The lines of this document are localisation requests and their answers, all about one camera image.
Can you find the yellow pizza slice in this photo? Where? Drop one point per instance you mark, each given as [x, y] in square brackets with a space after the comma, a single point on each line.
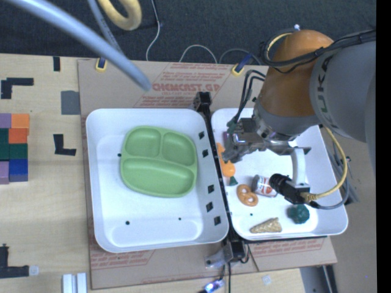
[268, 226]

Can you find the brown cardboard board red print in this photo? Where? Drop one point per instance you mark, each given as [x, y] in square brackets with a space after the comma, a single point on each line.
[122, 81]

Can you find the thin black rod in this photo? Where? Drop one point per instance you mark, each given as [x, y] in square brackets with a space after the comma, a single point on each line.
[218, 166]

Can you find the orange carrot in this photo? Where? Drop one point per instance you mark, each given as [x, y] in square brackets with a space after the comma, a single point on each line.
[228, 169]

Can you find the small red and white can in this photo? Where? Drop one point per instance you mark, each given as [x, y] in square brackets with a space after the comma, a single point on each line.
[265, 188]

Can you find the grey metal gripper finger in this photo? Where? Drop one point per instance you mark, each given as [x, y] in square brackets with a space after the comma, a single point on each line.
[229, 155]
[249, 152]

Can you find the green broccoli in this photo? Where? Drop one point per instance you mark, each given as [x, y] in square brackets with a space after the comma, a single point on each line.
[298, 214]

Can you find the white plastic tray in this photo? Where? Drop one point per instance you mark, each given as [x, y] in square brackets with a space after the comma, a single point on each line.
[275, 166]
[152, 224]

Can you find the purple cube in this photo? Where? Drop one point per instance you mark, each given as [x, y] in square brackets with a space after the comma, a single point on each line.
[3, 172]
[5, 121]

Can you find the brown pretzel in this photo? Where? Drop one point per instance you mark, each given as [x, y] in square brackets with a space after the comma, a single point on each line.
[244, 191]

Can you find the green divided plate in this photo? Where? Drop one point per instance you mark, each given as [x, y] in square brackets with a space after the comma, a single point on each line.
[159, 169]

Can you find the blue cube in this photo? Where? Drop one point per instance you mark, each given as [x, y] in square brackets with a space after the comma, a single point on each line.
[18, 169]

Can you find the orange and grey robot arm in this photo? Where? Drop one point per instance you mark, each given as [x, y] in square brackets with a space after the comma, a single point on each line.
[290, 84]

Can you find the black cylinder on white bracket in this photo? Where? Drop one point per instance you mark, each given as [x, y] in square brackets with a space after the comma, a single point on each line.
[290, 188]

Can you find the white block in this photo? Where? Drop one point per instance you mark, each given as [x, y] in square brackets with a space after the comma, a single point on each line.
[81, 283]
[68, 284]

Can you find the green cube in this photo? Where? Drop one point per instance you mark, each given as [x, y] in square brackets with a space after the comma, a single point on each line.
[18, 151]
[3, 143]

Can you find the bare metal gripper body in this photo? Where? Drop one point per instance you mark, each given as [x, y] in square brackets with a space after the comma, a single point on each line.
[255, 136]

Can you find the orange cube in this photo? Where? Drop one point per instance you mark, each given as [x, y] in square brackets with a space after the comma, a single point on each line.
[18, 135]
[20, 121]

